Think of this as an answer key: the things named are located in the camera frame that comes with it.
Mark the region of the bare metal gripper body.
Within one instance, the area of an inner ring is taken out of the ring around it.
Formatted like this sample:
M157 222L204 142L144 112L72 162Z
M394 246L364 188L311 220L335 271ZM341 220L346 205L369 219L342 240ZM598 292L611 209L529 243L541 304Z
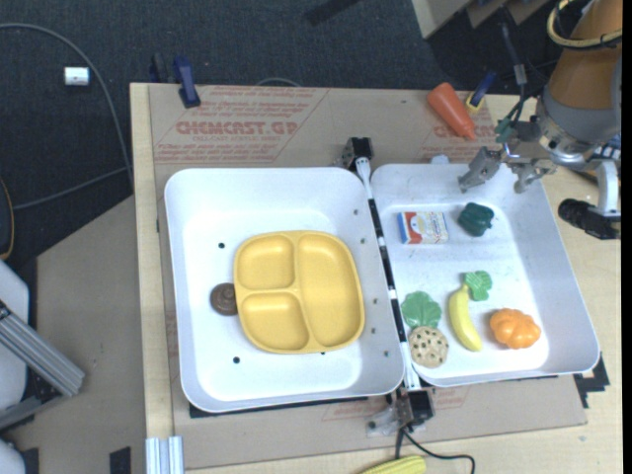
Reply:
M593 151L593 144L577 141L564 131L544 131L537 124L519 124L504 144L508 164L535 170L592 170Z

